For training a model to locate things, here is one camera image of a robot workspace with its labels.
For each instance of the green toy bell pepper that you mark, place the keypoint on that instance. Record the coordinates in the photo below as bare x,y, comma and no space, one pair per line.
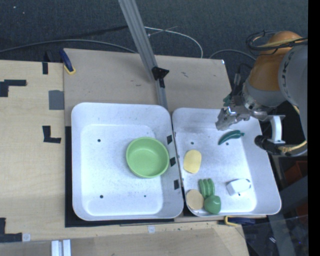
213,204

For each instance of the green bowl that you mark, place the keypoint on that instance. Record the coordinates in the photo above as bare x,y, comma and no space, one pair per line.
147,157

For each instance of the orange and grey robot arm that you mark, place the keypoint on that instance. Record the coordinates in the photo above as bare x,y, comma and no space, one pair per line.
267,72

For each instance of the black cylinder on white bracket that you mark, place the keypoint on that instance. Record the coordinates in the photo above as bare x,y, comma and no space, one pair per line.
276,130

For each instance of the brown cardboard board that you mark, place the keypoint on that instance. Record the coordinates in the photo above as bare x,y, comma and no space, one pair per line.
110,80

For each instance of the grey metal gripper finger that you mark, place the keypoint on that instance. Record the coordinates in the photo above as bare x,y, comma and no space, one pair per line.
232,120
222,120

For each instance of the white plastic tray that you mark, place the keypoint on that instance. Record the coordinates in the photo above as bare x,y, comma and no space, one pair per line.
110,175
225,165

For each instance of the tan round biscuit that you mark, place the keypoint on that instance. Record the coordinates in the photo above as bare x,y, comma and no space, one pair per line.
194,199

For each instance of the green ridged toy vegetable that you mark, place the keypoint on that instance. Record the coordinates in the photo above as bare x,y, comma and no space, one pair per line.
207,188

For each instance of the dark green chili pepper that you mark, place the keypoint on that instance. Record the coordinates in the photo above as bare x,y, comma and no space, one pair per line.
228,137

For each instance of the yellow oval biscuit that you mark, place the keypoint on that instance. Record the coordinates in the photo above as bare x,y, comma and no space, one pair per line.
192,161

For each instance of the white carton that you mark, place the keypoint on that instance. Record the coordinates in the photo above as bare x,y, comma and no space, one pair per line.
237,187

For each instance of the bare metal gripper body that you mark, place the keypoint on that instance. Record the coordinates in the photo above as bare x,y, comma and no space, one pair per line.
241,107

